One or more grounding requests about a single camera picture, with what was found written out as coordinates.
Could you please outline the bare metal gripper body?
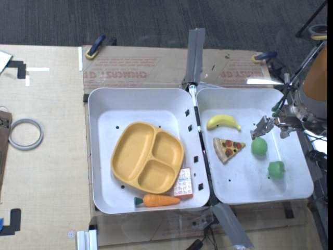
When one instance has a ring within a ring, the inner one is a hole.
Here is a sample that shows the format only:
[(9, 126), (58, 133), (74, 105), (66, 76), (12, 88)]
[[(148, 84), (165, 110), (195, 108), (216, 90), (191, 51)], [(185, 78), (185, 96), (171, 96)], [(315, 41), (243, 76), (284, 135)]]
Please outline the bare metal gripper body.
[(326, 131), (327, 121), (308, 111), (303, 106), (284, 105), (272, 113), (279, 127), (292, 127), (310, 131)]

